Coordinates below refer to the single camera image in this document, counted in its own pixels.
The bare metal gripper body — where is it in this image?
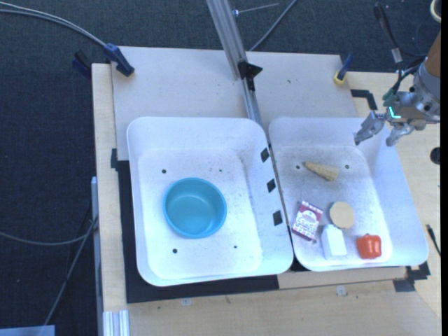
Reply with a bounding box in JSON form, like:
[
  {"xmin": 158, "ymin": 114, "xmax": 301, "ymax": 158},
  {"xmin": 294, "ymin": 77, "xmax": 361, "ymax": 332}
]
[{"xmin": 384, "ymin": 89, "xmax": 442, "ymax": 131}]

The tan waffle cone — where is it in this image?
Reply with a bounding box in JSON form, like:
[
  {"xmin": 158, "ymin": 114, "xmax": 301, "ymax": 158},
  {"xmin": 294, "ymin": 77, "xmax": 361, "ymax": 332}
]
[{"xmin": 302, "ymin": 160, "xmax": 341, "ymax": 183}]

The round tan biscuit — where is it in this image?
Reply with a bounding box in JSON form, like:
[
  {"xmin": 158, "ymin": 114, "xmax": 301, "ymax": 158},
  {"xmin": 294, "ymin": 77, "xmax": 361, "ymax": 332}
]
[{"xmin": 328, "ymin": 201, "xmax": 356, "ymax": 230}]

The white plastic tray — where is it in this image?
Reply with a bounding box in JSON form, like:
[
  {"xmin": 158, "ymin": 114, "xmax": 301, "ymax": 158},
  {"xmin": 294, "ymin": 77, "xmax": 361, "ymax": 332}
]
[
  {"xmin": 125, "ymin": 115, "xmax": 295, "ymax": 288},
  {"xmin": 267, "ymin": 115, "xmax": 430, "ymax": 273}
]

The white carton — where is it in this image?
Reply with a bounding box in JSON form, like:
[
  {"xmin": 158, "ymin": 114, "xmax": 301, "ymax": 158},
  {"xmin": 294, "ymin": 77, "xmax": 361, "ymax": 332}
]
[{"xmin": 320, "ymin": 223, "xmax": 349, "ymax": 261}]

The blue bowl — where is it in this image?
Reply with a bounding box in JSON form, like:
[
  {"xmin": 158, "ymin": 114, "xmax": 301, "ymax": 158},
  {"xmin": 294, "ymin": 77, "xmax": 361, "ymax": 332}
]
[{"xmin": 162, "ymin": 176, "xmax": 228, "ymax": 240}]

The orange bell pepper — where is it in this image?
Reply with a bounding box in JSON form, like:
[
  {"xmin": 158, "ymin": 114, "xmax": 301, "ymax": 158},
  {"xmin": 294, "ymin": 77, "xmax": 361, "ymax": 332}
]
[{"xmin": 356, "ymin": 233, "xmax": 383, "ymax": 260}]

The red printed carton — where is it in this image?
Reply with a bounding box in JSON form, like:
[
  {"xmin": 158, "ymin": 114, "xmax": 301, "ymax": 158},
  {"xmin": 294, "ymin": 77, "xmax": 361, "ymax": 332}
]
[{"xmin": 290, "ymin": 199, "xmax": 324, "ymax": 242}]

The pale flat board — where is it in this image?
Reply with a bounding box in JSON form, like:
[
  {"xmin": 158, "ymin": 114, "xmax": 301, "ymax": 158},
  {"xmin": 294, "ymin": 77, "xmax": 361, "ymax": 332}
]
[{"xmin": 110, "ymin": 45, "xmax": 410, "ymax": 291}]

